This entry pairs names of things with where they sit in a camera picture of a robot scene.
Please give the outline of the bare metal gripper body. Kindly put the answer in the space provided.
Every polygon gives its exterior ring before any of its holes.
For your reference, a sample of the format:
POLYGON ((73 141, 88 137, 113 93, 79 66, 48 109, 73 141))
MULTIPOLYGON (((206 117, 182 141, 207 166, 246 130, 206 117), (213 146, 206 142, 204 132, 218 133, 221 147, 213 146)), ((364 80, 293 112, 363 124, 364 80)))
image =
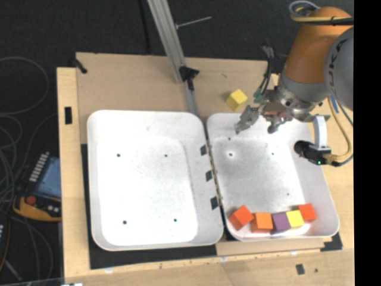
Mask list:
POLYGON ((316 102, 301 100, 283 86, 276 86, 265 91, 259 111, 271 123, 286 123, 293 119, 309 122, 316 105, 316 102))

